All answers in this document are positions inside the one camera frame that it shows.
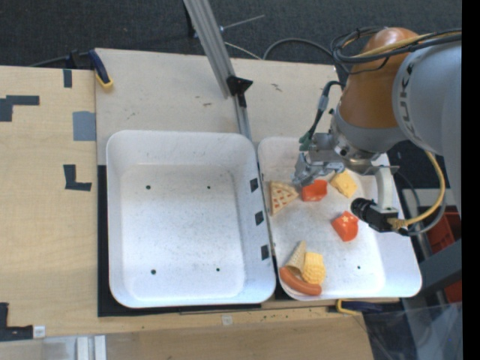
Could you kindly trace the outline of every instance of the toy food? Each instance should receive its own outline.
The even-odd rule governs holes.
[[[322,293],[322,287],[319,284],[309,284],[303,281],[296,277],[287,267],[281,267],[279,274],[280,279],[293,290],[309,296],[318,296]]]
[[[315,180],[313,184],[301,189],[301,199],[303,201],[320,201],[327,195],[327,184],[326,180]]]
[[[299,193],[292,185],[288,185],[281,181],[270,182],[270,208],[271,214],[277,214],[281,209],[285,208],[293,200],[299,197]]]
[[[295,250],[293,251],[292,256],[290,256],[287,264],[285,264],[285,266],[295,275],[300,275],[303,271],[306,249],[306,241],[300,241]]]
[[[359,231],[359,219],[348,211],[334,219],[331,225],[344,242],[352,241]]]
[[[323,256],[315,252],[306,252],[304,255],[301,278],[309,284],[321,284],[325,280],[326,268]]]
[[[350,176],[346,170],[342,173],[335,173],[330,180],[330,185],[347,198],[352,197],[358,187],[352,176]]]

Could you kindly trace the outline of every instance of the wooden board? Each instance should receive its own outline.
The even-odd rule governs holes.
[[[2,360],[73,360],[75,346],[75,337],[0,343],[0,356]],[[362,320],[351,316],[108,334],[106,354],[115,360],[374,358]]]
[[[239,132],[234,101],[225,98],[205,56],[97,49],[113,80],[96,90],[98,163],[107,140],[123,129]],[[301,137],[314,123],[323,86],[336,80],[331,65],[235,58],[238,77],[253,81],[245,93],[252,141]],[[340,97],[331,89],[328,110]],[[317,130],[329,128],[325,115]]]
[[[260,65],[252,67],[248,61],[234,63],[239,70],[243,65],[242,72],[257,71]],[[267,64],[271,67],[262,70],[257,80],[274,67],[271,62]],[[296,74],[302,71],[300,64],[292,68]],[[322,71],[327,69],[330,71],[328,66],[316,68],[319,81],[322,81]],[[311,66],[305,70],[308,75],[312,73]],[[0,301],[10,304],[9,326],[46,326],[47,336],[54,337],[221,328],[225,314],[231,316],[236,326],[286,322],[315,325],[338,317],[336,313],[328,313],[325,307],[334,301],[306,305],[295,301],[276,304],[277,301],[271,300],[259,310],[98,318],[97,146],[92,141],[74,141],[72,114],[96,113],[95,90],[98,93],[100,87],[95,88],[93,72],[72,72],[73,86],[65,88],[63,72],[59,69],[0,67],[0,81],[4,83],[0,87],[0,98],[6,95],[40,97],[40,106],[14,106],[12,122],[0,122]],[[273,87],[272,84],[279,81],[267,79],[264,84]],[[252,113],[260,110],[255,107],[261,102],[255,100],[254,92],[249,100]],[[310,94],[312,100],[316,99],[317,87],[312,88]],[[199,105],[202,109],[212,109],[201,102]],[[268,127],[255,130],[256,137],[268,132],[281,134],[277,120],[273,120]],[[76,180],[91,182],[91,190],[66,190],[64,164],[75,164]],[[365,336],[357,339],[358,345],[368,344]]]

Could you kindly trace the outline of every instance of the white plate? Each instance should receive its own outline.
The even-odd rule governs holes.
[[[235,305],[272,295],[269,231],[247,138],[123,130],[109,138],[106,162],[109,286],[118,302]]]
[[[270,137],[259,144],[258,155],[268,211],[269,182],[291,182],[299,142],[290,137]],[[386,156],[376,163],[389,165]],[[323,255],[327,272],[320,296],[300,294],[282,283],[283,288],[298,300],[414,296],[420,290],[422,276],[409,238],[376,232],[359,221],[356,238],[344,242],[333,229],[331,222],[343,211],[350,211],[355,198],[378,197],[374,176],[349,173],[358,185],[351,199],[328,183],[327,196],[319,202],[303,202],[299,197],[275,216],[268,212],[278,266],[284,266],[296,245],[305,240],[307,251]],[[331,177],[332,174],[319,179],[328,182]],[[401,209],[396,194],[394,207]]]

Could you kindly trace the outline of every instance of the metal pole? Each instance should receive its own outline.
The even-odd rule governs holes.
[[[234,92],[227,80],[235,76],[232,63],[228,56],[220,28],[213,15],[209,0],[183,0],[187,8],[196,33],[200,39],[205,54],[210,62],[211,69],[217,79],[220,90],[225,98],[233,97],[237,115],[238,130],[241,134],[251,140],[251,130],[248,122],[245,99],[240,100],[239,95]]]

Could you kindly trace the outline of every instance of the toy pizza slice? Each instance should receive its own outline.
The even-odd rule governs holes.
[[[292,185],[281,181],[270,182],[270,209],[271,214],[275,215],[281,209],[289,205],[299,196],[299,193]]]

